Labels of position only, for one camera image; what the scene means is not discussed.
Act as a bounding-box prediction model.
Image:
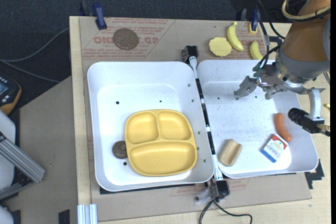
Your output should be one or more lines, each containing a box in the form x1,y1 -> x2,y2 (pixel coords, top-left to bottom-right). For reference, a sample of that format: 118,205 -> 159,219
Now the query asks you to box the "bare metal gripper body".
255,62 -> 308,94

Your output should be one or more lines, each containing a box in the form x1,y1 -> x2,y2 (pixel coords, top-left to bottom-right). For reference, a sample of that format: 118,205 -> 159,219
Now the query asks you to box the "white plastic tray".
87,61 -> 215,192
196,59 -> 320,179

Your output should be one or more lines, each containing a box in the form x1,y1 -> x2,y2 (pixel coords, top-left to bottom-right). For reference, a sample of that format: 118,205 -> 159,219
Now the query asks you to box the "yellow banana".
249,40 -> 264,61
226,21 -> 245,51

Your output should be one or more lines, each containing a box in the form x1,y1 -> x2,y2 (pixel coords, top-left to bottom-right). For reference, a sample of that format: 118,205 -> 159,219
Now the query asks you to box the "orange sausage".
274,113 -> 292,143

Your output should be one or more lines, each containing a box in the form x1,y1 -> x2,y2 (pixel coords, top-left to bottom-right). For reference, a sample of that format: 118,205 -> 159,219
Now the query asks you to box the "thin black and white rod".
189,56 -> 224,180

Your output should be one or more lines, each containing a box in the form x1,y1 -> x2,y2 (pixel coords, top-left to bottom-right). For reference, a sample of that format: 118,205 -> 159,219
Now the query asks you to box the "yellow round biscuit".
208,37 -> 233,57

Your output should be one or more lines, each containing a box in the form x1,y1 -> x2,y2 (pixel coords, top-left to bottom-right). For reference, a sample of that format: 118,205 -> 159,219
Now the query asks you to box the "white blue and red carton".
260,133 -> 289,163

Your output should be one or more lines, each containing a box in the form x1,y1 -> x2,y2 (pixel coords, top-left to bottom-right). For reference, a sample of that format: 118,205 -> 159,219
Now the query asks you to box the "tan bread roll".
218,138 -> 243,167

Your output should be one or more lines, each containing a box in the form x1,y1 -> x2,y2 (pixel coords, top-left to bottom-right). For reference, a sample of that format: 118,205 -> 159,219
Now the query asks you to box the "brown cardboard board red print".
78,17 -> 313,222

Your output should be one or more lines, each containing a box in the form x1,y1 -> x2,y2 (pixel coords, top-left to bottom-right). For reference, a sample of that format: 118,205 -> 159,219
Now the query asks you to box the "yellow divided plate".
124,109 -> 198,177

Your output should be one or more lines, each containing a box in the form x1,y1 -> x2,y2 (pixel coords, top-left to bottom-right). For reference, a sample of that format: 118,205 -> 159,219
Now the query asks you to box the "large brown round biscuit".
113,28 -> 139,51

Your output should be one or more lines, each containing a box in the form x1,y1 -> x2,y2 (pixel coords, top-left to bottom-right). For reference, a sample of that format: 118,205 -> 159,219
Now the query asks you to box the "small brown doughnut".
112,140 -> 129,159

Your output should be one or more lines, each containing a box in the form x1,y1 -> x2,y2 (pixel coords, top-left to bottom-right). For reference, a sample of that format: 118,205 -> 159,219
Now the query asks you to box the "black cylinder on white bracket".
288,88 -> 327,135

